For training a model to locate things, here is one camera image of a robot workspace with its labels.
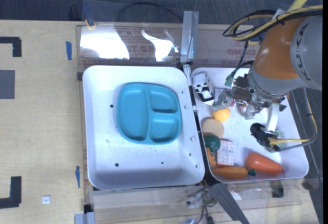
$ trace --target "gray square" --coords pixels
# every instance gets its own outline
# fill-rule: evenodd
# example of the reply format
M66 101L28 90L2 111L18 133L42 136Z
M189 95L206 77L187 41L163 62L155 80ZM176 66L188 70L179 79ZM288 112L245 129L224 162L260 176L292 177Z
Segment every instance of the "gray square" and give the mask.
M15 99L15 70L0 70L0 99Z

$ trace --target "carrot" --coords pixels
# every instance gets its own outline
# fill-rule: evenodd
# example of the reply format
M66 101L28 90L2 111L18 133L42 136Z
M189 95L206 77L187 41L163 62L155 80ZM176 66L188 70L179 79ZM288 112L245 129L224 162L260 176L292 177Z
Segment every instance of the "carrot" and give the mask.
M259 172L277 175L283 172L281 164L262 156L256 152L252 152L246 159L246 166Z
M223 168L211 168L212 173L232 178L232 179L243 179L247 175L255 175L254 171L248 171L243 167L223 167Z

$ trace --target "wooden table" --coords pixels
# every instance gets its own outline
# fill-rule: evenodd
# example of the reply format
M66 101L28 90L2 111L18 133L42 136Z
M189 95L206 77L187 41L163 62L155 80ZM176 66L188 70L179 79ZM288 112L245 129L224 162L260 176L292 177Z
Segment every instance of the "wooden table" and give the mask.
M84 160L76 27L81 22L0 21L0 36L22 40L22 56L0 44L0 70L15 71L14 99L0 99L0 198L8 198L12 176L22 177L19 207L0 209L0 223L73 223L83 212ZM67 45L72 45L68 60ZM80 169L80 188L75 175ZM307 191L301 203L244 210L250 223L318 223ZM43 204L43 196L51 203ZM239 223L225 213L215 223ZM137 223L179 223L181 217Z

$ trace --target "blue plate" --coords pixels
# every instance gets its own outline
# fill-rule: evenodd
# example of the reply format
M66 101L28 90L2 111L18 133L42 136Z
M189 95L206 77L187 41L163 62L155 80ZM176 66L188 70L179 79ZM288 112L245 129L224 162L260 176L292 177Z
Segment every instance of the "blue plate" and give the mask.
M164 86L127 84L118 94L116 120L120 134L128 141L168 144L181 132L178 97Z

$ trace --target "gray metal leg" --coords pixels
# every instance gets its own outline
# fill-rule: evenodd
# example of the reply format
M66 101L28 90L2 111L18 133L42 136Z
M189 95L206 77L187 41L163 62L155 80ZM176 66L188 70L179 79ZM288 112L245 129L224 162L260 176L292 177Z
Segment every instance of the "gray metal leg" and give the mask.
M215 184L208 187L208 190L232 220L238 220L242 224L250 224L225 184Z

